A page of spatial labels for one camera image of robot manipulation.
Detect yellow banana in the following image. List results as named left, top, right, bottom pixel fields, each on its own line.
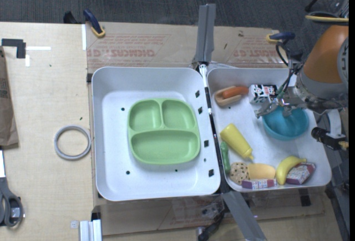
left=275, top=155, right=307, bottom=186

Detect green toy pickle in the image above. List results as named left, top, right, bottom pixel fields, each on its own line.
left=220, top=141, right=232, bottom=174

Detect toy sausage in bun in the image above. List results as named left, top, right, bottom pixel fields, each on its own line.
left=214, top=85, right=250, bottom=108

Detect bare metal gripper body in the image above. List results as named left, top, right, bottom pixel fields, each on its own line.
left=274, top=86, right=345, bottom=110

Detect small purple and white box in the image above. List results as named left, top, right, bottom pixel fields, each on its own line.
left=241, top=178, right=278, bottom=190

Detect grey tape roll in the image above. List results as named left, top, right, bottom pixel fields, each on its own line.
left=53, top=124, right=92, bottom=161

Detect brown cardboard board red print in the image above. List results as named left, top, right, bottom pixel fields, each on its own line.
left=85, top=21, right=326, bottom=237

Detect yellow squeeze bottle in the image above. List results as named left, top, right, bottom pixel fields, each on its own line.
left=219, top=123, right=255, bottom=160

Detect black cylinder on white bracket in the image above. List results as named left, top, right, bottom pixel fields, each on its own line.
left=311, top=108, right=349, bottom=151

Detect cow print milk carton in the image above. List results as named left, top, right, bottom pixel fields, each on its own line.
left=248, top=83, right=279, bottom=105

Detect blue bowl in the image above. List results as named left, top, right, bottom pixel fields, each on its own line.
left=261, top=106, right=310, bottom=142

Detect black block with thin wires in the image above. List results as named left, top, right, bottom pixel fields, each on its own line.
left=197, top=206, right=226, bottom=241

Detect grey handled scissors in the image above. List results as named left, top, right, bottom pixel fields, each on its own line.
left=0, top=148, right=26, bottom=228

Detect green divided plate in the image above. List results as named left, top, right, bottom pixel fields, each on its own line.
left=127, top=98, right=201, bottom=166

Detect brown paper bag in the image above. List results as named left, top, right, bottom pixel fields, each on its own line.
left=0, top=45, right=20, bottom=149

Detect chocolate chip biscuit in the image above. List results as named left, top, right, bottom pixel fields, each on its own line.
left=229, top=162, right=250, bottom=185

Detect white plastic tray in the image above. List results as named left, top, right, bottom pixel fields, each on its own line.
left=206, top=67, right=333, bottom=193
left=91, top=66, right=222, bottom=202

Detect pink carton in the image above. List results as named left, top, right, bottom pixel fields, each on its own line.
left=285, top=162, right=317, bottom=185

